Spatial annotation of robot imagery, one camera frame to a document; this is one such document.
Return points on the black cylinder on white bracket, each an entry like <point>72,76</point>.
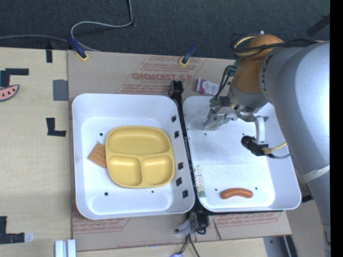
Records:
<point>253,144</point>

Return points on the orange waffle biscuit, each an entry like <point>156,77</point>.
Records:
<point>97,154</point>

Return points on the white patterned packet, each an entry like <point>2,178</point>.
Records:
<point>199,181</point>

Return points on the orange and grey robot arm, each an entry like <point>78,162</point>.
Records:
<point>294,95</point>

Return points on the orange sausage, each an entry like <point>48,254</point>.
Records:
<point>236,193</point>

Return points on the pink watermelon slice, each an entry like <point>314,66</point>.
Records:
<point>8,93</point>

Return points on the brown cardboard board red print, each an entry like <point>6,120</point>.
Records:
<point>107,71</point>

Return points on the red and white carton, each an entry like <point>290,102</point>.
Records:
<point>207,87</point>

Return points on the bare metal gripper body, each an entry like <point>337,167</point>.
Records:
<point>232,112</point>

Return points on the thin black rod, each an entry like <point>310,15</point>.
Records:
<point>186,143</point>

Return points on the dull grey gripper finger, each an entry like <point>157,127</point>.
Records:
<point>210,121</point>
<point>222,122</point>

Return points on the white plastic tray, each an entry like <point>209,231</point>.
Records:
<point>88,191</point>
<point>235,167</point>

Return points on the yellow divided plate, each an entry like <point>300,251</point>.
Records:
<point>139,154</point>

